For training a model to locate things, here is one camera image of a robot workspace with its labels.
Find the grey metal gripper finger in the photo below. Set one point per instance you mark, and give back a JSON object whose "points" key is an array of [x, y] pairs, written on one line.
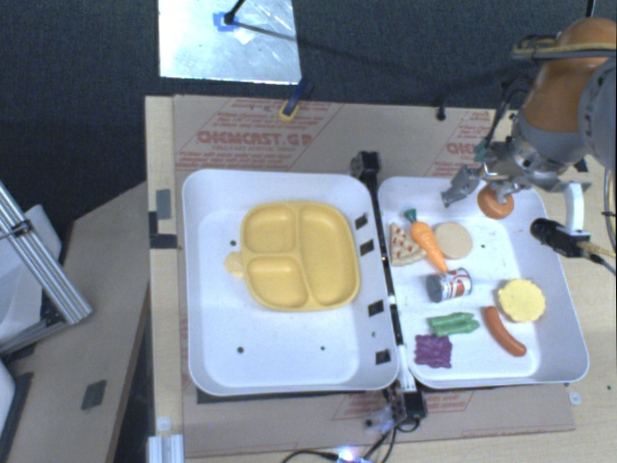
{"points": [[506, 191], [462, 185]]}

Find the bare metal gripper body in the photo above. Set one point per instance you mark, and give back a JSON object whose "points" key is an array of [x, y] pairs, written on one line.
{"points": [[528, 171]]}

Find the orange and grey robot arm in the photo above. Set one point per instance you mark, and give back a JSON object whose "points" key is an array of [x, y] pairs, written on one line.
{"points": [[554, 89]]}

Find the orange doughnut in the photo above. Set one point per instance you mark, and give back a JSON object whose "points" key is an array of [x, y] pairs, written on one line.
{"points": [[491, 209]]}

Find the tan round biscuit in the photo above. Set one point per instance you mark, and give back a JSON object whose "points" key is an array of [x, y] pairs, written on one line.
{"points": [[455, 241]]}

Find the orange carrot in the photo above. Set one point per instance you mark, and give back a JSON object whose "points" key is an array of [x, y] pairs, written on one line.
{"points": [[429, 244]]}

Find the pizza slice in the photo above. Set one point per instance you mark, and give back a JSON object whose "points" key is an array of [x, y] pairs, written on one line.
{"points": [[401, 249]]}

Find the small red and white can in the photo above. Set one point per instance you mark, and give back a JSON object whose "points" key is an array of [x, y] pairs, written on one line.
{"points": [[450, 285]]}

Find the yellow round scalloped biscuit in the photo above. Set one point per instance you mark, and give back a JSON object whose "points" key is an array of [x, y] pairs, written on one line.
{"points": [[521, 301]]}

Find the thin black and white rod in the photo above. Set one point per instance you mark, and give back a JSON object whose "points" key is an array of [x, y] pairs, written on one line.
{"points": [[385, 268]]}

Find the green asparagus bundle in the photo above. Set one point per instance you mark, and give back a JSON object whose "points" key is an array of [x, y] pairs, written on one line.
{"points": [[453, 324]]}

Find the orange sausage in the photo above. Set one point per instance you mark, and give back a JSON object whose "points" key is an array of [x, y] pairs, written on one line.
{"points": [[503, 332]]}

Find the brown cardboard board red print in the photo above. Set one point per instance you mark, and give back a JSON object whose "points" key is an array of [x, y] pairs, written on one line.
{"points": [[308, 138]]}

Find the white plastic tray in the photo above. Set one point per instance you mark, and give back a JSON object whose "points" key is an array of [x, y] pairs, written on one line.
{"points": [[491, 355], [270, 350]]}

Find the yellow divided plate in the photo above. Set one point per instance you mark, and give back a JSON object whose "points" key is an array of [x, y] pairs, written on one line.
{"points": [[308, 253]]}

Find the purple grapes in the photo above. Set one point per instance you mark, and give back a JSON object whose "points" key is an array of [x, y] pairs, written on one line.
{"points": [[433, 351]]}

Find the black cylinder on white bracket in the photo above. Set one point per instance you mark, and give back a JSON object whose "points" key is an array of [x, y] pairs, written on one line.
{"points": [[554, 234]]}

